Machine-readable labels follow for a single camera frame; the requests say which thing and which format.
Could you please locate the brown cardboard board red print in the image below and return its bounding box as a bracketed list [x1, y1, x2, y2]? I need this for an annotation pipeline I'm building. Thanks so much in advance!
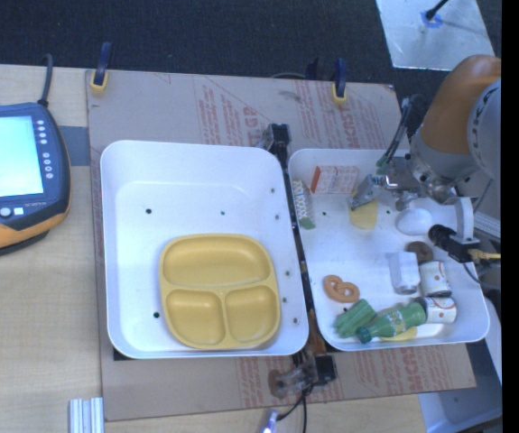
[85, 69, 477, 422]

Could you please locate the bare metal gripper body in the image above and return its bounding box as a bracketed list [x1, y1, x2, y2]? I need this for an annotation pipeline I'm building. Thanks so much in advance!
[377, 156, 461, 207]

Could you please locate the green bottle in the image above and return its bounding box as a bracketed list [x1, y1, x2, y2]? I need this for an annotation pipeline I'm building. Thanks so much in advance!
[355, 300, 429, 345]

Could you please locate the yellow flat piece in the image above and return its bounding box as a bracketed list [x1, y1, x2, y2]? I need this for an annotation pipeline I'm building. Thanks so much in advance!
[379, 326, 419, 344]

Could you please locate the black cylinder on white bracket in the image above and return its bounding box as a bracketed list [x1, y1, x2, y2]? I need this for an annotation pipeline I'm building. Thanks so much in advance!
[427, 196, 482, 264]

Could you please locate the yellow divided plate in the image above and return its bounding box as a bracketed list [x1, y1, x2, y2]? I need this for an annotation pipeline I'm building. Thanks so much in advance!
[158, 233, 283, 351]

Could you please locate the white egg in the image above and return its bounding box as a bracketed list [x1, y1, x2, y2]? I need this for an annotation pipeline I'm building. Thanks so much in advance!
[395, 207, 434, 236]

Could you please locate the white can orange print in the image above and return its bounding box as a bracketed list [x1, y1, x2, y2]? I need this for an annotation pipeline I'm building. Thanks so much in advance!
[421, 296, 459, 326]
[417, 260, 453, 299]

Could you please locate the white plastic tray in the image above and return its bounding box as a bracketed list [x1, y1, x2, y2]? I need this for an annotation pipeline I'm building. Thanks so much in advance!
[99, 140, 310, 360]
[287, 148, 491, 353]

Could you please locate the white patterned packet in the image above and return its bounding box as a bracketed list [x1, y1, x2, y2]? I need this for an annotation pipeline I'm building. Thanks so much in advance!
[292, 179, 317, 231]

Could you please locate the green toy vegetable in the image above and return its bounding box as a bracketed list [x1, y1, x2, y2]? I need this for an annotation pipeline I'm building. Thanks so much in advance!
[333, 298, 378, 339]

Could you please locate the orange pretzel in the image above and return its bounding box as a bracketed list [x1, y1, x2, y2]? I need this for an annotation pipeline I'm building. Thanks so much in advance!
[322, 273, 361, 304]

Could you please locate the orange and white carton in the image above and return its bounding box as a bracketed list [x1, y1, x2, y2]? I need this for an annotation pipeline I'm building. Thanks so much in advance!
[310, 165, 360, 196]

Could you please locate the white grey carton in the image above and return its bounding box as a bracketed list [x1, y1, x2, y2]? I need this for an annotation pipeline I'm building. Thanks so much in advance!
[385, 251, 421, 296]

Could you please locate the yellow round slice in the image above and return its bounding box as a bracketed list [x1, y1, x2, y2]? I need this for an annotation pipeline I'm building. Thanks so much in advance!
[348, 191, 379, 231]

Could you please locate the brown doughnut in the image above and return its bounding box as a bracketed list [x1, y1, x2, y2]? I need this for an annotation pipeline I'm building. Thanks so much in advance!
[404, 240, 435, 265]

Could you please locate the black block with thin wires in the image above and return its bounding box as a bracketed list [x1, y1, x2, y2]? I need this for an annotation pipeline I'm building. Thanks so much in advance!
[314, 354, 338, 385]
[262, 123, 293, 153]

